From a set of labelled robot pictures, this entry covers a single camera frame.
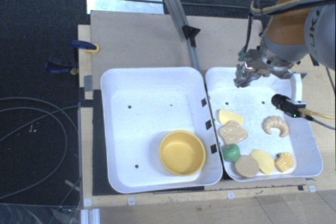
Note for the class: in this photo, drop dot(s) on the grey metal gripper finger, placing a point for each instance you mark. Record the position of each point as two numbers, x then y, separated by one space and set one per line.
241 76
253 78

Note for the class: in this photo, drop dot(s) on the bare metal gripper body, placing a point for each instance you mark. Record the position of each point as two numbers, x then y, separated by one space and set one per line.
258 61

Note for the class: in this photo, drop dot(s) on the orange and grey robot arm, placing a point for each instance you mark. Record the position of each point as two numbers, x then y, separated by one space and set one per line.
291 21

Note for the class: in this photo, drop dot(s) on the white plastic tray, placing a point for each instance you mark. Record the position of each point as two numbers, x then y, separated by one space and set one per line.
252 105
141 126

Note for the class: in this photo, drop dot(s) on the yellow cheese wedge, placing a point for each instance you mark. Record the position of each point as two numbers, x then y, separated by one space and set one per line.
228 116

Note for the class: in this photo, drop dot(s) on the beige croissant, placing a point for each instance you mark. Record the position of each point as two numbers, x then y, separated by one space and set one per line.
275 123

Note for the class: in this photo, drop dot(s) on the beige bread slice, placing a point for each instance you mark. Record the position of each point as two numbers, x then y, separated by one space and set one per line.
233 133

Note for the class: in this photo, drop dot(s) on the green apple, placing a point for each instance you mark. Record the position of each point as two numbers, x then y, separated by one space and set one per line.
231 153

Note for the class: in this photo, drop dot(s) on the yellow potato crisp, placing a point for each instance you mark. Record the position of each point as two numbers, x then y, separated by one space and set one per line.
263 161

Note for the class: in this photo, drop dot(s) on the tan round biscuit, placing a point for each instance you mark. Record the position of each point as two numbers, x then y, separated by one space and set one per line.
246 166

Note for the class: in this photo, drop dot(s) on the yellow corn piece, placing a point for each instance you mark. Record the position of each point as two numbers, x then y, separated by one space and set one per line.
284 162

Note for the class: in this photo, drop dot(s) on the yellow bowl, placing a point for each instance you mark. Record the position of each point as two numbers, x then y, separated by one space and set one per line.
182 153

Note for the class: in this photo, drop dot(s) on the brown cardboard board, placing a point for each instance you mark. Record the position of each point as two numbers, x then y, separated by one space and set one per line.
136 42

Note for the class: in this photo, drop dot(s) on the black cylinder on white bracket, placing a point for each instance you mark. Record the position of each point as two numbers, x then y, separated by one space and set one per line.
284 105

